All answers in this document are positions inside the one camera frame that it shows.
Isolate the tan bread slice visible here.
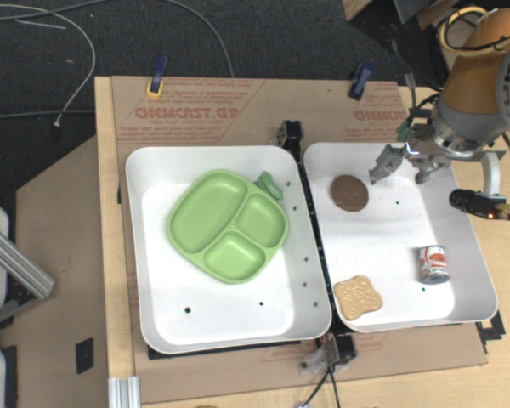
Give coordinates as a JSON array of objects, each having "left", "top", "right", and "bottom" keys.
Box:
[{"left": 332, "top": 275, "right": 384, "bottom": 322}]

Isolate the black cylinder on white bracket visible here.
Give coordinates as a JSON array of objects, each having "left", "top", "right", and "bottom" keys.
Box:
[{"left": 448, "top": 150, "right": 510, "bottom": 222}]

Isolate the small red and white can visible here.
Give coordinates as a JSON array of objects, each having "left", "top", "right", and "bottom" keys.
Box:
[{"left": 418, "top": 245, "right": 451, "bottom": 286}]

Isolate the thin black rod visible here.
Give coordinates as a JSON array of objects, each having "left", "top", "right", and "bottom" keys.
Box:
[{"left": 294, "top": 144, "right": 338, "bottom": 336}]

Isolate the white plastic tray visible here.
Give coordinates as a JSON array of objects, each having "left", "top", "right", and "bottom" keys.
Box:
[
  {"left": 302, "top": 141, "right": 500, "bottom": 334},
  {"left": 124, "top": 144, "right": 334, "bottom": 355}
]

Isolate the brown cardboard board red print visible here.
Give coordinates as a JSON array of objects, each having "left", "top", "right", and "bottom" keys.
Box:
[{"left": 110, "top": 76, "right": 490, "bottom": 405}]

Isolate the round brown biscuit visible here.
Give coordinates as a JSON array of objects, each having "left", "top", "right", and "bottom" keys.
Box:
[{"left": 329, "top": 174, "right": 371, "bottom": 213}]

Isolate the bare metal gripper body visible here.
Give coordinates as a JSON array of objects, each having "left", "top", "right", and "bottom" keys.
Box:
[{"left": 403, "top": 122, "right": 489, "bottom": 167}]

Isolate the pale green ridged toy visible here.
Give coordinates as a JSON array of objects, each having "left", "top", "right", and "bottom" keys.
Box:
[{"left": 253, "top": 170, "right": 286, "bottom": 201}]

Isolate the green divided plate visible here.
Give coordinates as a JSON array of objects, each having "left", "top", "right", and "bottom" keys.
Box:
[{"left": 166, "top": 168, "right": 291, "bottom": 286}]

